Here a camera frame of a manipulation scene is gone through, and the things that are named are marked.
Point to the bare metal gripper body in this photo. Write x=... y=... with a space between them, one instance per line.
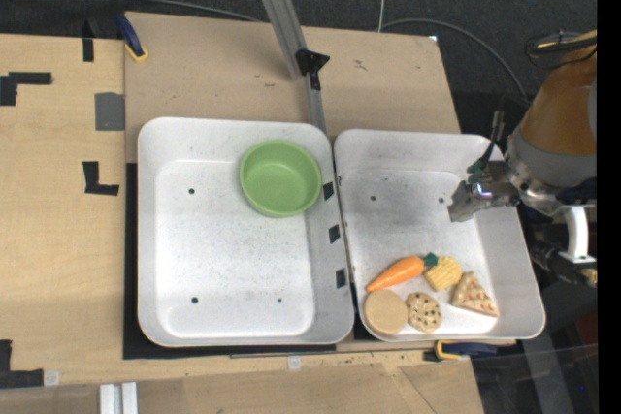
x=504 y=191

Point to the black cylinder on white bracket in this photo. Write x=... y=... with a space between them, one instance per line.
x=576 y=232

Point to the yellow corn piece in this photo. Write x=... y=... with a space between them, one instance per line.
x=443 y=274

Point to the round tan biscuit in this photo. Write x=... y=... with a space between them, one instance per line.
x=385 y=311

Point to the brown cardboard board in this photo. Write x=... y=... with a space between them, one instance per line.
x=218 y=73

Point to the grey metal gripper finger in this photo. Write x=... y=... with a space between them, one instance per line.
x=460 y=210
x=467 y=189

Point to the chocolate chip biscuit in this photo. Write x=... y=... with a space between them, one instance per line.
x=423 y=312

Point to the green bowl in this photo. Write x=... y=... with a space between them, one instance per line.
x=280 y=179

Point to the pizza slice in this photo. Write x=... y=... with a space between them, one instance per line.
x=473 y=296

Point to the orange carrot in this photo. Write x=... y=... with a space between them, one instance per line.
x=398 y=272

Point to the white plastic tray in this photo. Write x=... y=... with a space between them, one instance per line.
x=228 y=266
x=412 y=213

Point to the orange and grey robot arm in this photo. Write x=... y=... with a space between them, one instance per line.
x=558 y=121

